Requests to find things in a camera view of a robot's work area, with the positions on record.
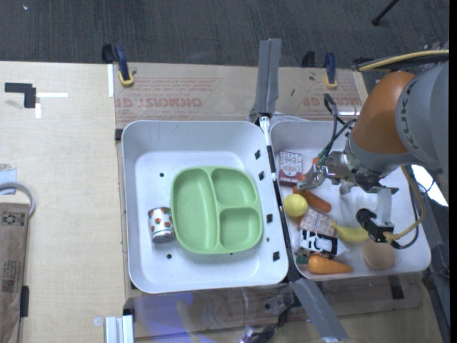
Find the yellow ball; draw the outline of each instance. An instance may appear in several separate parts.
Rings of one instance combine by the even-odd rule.
[[[301,194],[289,194],[283,200],[284,211],[292,217],[303,216],[308,211],[308,202]]]

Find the yellow banana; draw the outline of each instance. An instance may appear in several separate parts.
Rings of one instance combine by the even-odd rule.
[[[330,226],[336,229],[338,236],[345,242],[360,243],[364,242],[370,237],[368,232],[363,227],[341,226],[338,225],[336,221],[332,221]]]

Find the can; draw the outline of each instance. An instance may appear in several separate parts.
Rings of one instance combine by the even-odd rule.
[[[158,207],[149,210],[148,223],[153,243],[163,244],[175,240],[176,235],[169,207]]]

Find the metal leg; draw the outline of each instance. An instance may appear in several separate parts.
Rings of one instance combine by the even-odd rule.
[[[386,6],[386,8],[385,8],[385,9],[384,9],[375,19],[373,19],[373,20],[371,21],[371,23],[372,23],[374,26],[379,25],[379,21],[381,20],[381,18],[382,18],[383,16],[385,16],[385,15],[387,14],[387,12],[388,12],[389,10],[391,10],[392,7],[393,7],[395,4],[397,4],[397,3],[398,3],[398,0],[392,0],[392,2],[391,2],[388,6]]]

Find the green plate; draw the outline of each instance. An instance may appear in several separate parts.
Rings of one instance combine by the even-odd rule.
[[[171,185],[171,214],[176,238],[194,253],[241,252],[262,236],[256,185],[236,168],[196,166],[180,171]]]

